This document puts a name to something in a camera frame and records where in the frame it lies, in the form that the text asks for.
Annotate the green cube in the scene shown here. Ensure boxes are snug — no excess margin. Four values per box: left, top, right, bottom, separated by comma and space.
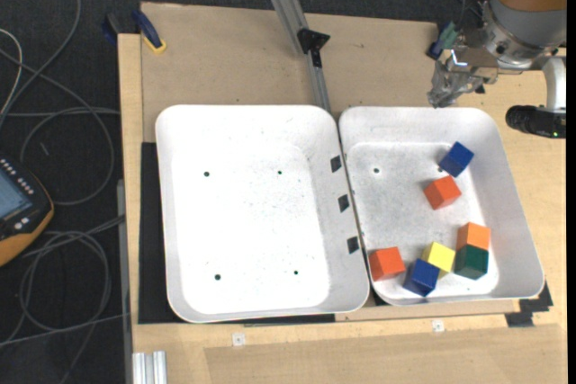
453, 244, 491, 281

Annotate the brown cardboard board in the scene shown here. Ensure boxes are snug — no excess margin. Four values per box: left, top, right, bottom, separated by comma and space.
139, 1, 517, 323

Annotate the white plastic tray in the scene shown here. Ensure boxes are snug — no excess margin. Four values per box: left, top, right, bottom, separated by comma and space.
337, 105, 546, 308
155, 103, 372, 324

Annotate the yellow cube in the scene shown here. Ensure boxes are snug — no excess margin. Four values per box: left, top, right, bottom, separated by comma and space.
420, 241, 457, 278

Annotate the black cylinder on white bracket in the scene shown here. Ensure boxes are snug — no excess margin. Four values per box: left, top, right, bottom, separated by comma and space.
504, 56, 568, 140

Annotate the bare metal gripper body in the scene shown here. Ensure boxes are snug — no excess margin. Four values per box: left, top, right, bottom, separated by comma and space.
443, 20, 560, 84

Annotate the orange cube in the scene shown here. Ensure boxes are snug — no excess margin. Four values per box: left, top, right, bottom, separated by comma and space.
367, 246, 407, 282
455, 221, 492, 253
422, 174, 463, 211

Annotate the blue cube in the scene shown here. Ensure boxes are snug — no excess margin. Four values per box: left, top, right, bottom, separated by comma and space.
402, 258, 441, 299
438, 141, 475, 178

